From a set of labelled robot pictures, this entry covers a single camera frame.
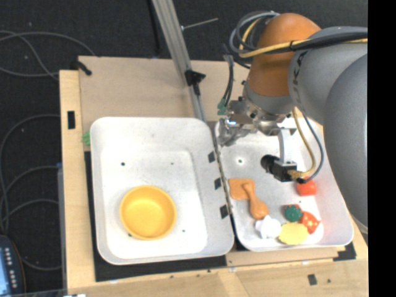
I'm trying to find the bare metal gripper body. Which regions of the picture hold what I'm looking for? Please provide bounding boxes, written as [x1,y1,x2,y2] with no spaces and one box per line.
[225,98,291,136]

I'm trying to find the brown toy bread slice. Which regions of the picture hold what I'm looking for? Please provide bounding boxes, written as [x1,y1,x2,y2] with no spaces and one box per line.
[228,178,256,202]

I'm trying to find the white plastic tray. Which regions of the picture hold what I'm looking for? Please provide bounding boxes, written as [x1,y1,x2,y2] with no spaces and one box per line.
[214,116,355,253]
[89,116,235,266]

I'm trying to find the brown toy chicken drumstick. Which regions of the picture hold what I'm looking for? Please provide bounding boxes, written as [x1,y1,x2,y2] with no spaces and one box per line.
[242,183,270,220]

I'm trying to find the red-orange toy tomato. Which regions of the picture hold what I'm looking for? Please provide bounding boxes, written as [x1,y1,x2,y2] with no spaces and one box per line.
[296,178,318,197]

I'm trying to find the green toy leafy top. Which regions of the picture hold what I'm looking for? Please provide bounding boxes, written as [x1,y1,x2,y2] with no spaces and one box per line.
[283,204,304,223]

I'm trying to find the white toy piece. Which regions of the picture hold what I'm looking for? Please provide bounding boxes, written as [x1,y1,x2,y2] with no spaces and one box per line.
[254,215,283,239]

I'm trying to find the pale wood board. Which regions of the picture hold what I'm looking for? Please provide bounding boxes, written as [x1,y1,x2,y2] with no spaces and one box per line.
[58,55,369,297]

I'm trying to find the yellow bowl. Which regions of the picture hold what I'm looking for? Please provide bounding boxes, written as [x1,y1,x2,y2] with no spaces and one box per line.
[119,184,178,241]

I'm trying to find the yellow toy scalloped slice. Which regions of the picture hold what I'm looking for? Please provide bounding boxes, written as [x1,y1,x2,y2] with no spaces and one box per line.
[278,222,311,246]

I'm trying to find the red toy strawberry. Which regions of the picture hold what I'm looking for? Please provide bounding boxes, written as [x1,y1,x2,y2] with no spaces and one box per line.
[298,211,322,235]

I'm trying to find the black cylinder on white bracket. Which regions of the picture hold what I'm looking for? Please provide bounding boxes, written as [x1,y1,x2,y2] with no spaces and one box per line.
[260,127,298,183]

